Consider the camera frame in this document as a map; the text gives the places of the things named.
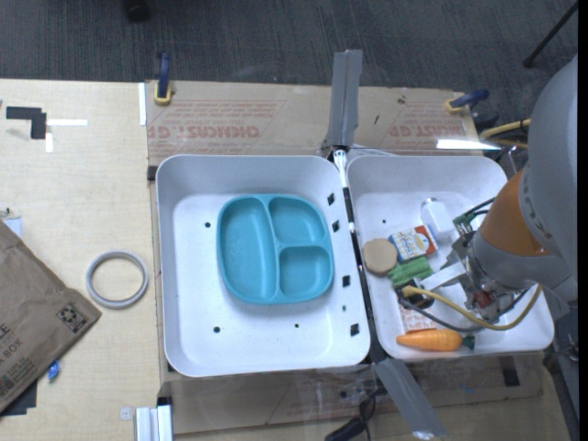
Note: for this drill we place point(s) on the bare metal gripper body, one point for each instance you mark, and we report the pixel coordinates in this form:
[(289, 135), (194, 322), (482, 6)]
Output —
[(488, 302)]

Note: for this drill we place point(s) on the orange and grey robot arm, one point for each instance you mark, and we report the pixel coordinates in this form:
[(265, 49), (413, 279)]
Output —
[(551, 163)]

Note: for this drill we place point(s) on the orange carrot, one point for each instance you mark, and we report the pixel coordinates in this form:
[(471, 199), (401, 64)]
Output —
[(429, 340)]

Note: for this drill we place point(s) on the orange and white packet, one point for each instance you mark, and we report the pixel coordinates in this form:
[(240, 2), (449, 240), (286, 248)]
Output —
[(415, 323)]

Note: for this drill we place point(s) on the green ridged toy food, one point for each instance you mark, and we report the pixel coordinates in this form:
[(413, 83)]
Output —
[(410, 271)]

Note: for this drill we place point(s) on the colourful small carton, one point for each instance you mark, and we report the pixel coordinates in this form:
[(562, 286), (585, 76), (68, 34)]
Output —
[(412, 243)]

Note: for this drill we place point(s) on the clear plastic bottle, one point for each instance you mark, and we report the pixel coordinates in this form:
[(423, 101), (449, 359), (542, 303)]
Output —
[(436, 216)]

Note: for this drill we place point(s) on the tan round biscuit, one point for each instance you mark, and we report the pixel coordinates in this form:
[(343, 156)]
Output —
[(379, 257)]

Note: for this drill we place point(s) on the white plastic tray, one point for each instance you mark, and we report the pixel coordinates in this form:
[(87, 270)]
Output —
[(193, 320), (395, 186)]

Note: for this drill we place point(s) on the blue divided plate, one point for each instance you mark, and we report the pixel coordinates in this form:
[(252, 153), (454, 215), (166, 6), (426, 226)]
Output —
[(248, 251)]

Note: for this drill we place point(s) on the brown cardboard board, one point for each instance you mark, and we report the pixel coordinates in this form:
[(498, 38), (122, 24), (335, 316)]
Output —
[(220, 122)]

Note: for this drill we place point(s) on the brown paper envelope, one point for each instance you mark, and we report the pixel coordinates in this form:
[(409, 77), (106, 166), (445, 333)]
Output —
[(32, 301)]

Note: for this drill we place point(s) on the black cylinder on white bracket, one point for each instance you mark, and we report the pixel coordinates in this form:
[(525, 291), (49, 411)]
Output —
[(417, 297)]

